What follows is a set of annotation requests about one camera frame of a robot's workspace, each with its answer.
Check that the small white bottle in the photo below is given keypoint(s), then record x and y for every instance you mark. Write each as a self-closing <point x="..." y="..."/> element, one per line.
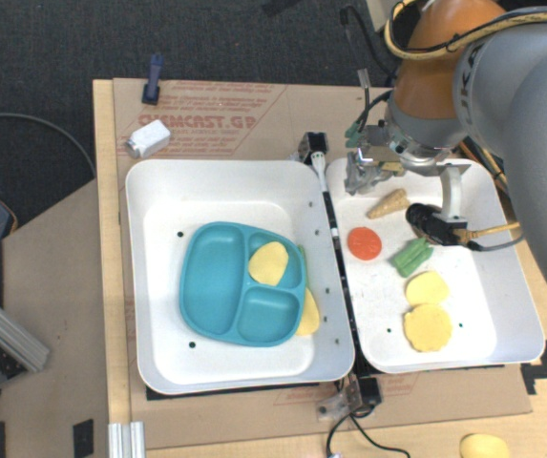
<point x="149" y="139"/>

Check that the blue divided plate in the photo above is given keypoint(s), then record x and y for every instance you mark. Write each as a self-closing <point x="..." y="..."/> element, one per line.
<point x="213" y="284"/>

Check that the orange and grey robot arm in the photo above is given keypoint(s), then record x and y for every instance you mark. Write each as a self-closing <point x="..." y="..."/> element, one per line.
<point x="531" y="127"/>

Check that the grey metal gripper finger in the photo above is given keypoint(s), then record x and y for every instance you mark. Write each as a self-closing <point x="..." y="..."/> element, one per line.
<point x="374" y="175"/>
<point x="353" y="177"/>

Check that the brown cardboard board red print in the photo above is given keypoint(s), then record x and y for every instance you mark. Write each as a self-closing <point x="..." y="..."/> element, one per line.
<point x="235" y="418"/>

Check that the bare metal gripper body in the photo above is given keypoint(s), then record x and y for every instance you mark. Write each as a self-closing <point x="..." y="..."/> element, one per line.
<point x="382" y="142"/>

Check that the white plastic tray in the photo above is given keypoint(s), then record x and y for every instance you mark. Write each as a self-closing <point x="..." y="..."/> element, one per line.
<point x="488" y="294"/>
<point x="158" y="275"/>

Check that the yellow potato slice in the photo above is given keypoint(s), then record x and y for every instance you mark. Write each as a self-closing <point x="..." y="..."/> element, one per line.
<point x="268" y="263"/>
<point x="427" y="328"/>
<point x="427" y="288"/>
<point x="310" y="318"/>

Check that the yellow rounded toy food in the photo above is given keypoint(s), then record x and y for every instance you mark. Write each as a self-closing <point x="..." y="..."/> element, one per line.
<point x="484" y="446"/>

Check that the beige ice cream cone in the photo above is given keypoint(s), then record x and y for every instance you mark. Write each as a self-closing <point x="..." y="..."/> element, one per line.
<point x="390" y="203"/>

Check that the thin black and white rod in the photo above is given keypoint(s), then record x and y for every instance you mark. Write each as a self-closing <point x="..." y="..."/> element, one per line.
<point x="335" y="236"/>

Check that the green asparagus bundle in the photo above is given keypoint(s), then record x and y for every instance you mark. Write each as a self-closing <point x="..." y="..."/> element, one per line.
<point x="412" y="257"/>

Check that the orange tomato slice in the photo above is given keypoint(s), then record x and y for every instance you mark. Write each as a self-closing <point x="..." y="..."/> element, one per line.
<point x="364" y="243"/>

